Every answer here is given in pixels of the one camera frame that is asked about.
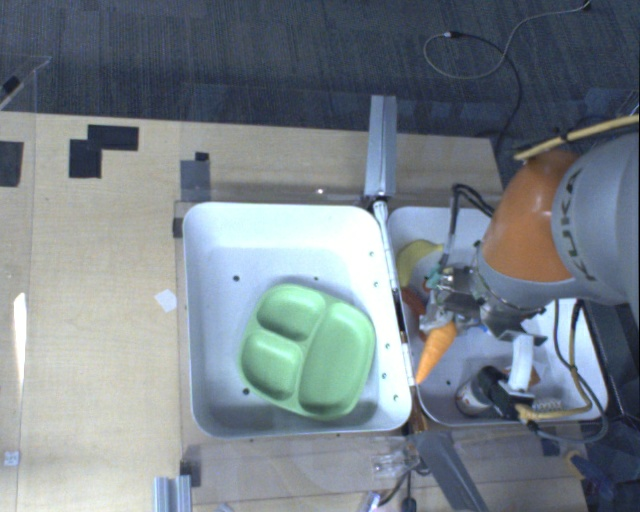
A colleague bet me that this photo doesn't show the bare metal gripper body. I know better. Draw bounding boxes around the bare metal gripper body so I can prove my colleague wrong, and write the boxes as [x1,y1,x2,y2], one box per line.
[433,266,547,345]

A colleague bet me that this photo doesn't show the orange carrot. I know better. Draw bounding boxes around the orange carrot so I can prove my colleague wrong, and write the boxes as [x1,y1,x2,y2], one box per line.
[414,320,459,386]

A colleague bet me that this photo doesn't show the red sausage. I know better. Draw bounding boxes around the red sausage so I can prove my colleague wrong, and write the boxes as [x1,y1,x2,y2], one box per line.
[401,287,430,344]

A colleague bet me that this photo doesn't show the white plastic tray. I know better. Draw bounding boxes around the white plastic tray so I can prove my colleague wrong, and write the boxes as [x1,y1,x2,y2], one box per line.
[181,201,414,441]
[387,205,610,427]

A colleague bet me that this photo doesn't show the yellow banana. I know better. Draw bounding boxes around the yellow banana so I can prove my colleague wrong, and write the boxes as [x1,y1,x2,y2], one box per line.
[396,239,445,289]

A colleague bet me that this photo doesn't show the small brown can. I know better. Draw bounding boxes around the small brown can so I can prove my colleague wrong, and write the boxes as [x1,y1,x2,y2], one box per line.
[454,374,495,417]

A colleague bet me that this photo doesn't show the green divided plate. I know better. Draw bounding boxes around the green divided plate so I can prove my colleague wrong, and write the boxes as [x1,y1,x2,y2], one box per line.
[238,283,378,421]

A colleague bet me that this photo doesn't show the black cylinder on white bracket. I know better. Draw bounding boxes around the black cylinder on white bracket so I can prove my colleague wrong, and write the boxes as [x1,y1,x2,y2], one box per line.
[476,333,537,421]

